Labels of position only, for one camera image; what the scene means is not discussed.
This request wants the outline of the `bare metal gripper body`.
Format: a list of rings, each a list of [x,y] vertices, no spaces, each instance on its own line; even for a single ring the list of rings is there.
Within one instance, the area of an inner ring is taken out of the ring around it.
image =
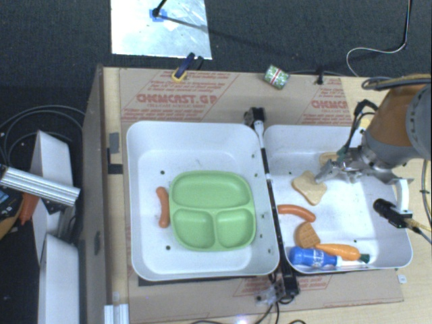
[[[340,150],[337,155],[339,167],[335,169],[346,173],[352,182],[362,176],[377,178],[384,184],[394,181],[393,166],[382,161],[366,146],[349,148],[344,153]]]

